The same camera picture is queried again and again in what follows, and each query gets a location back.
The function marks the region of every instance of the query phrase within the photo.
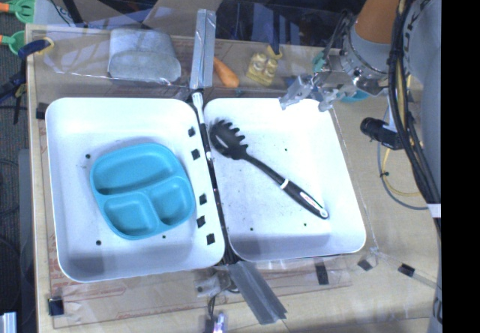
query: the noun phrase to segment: white cable tie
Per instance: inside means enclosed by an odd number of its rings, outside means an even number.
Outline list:
[[[283,184],[280,185],[280,189],[281,190],[285,189],[289,182],[290,182],[290,180],[288,178],[285,178],[285,181],[283,182]]]
[[[442,218],[442,204],[428,204],[432,218]]]

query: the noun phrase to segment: blue divided plate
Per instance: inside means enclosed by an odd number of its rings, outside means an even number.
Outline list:
[[[179,159],[154,142],[99,157],[90,184],[106,223],[125,239],[145,239],[185,222],[195,209]]]

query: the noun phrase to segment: blue bowl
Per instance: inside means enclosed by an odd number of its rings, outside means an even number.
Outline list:
[[[195,210],[194,190],[179,159],[154,142],[99,157],[90,184],[106,223],[124,239],[170,230]]]

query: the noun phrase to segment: carrot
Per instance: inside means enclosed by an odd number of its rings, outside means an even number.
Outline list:
[[[213,68],[215,73],[220,78],[220,81],[227,87],[227,88],[236,88],[240,84],[239,77],[233,72],[232,69],[227,67],[222,61],[220,61],[217,57],[213,58]]]

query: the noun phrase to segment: gray floor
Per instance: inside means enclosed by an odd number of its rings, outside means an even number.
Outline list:
[[[267,2],[268,0],[234,0]],[[12,35],[24,28],[13,14],[0,13],[0,35]],[[0,85],[20,70],[21,61],[8,48],[0,46]],[[14,124],[14,98],[0,103],[0,314],[20,311],[20,278],[24,271],[19,262],[25,260],[25,248],[20,238],[19,153],[29,147],[26,97],[21,101],[19,121]]]

